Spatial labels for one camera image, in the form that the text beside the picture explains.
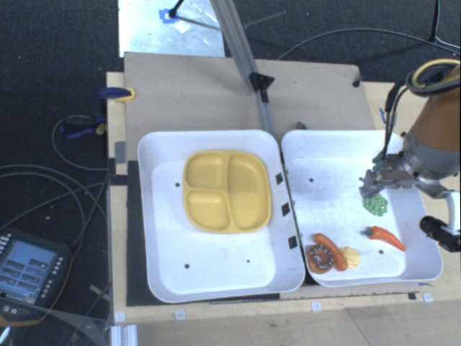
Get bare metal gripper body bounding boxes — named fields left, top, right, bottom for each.
left=363, top=153, right=452, bottom=198

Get green grapes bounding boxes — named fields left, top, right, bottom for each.
left=362, top=192, right=390, bottom=219

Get white plastic tray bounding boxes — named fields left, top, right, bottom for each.
left=280, top=128, right=444, bottom=288
left=137, top=129, right=307, bottom=304

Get orange carrot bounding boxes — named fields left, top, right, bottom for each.
left=361, top=225, right=407, bottom=252

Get red-orange sausage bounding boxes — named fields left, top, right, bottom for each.
left=313, top=232, right=349, bottom=272

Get yellow bread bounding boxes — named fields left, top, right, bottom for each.
left=339, top=246, right=362, bottom=270

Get brown doughnut with sprinkles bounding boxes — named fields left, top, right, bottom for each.
left=305, top=243, right=336, bottom=275

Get yellow divided plate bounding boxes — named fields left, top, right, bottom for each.
left=182, top=149, right=273, bottom=235

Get brown cardboard board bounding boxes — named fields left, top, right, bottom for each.
left=123, top=51, right=423, bottom=301

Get black cylinder on white bracket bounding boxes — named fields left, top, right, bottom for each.
left=419, top=190, right=461, bottom=253

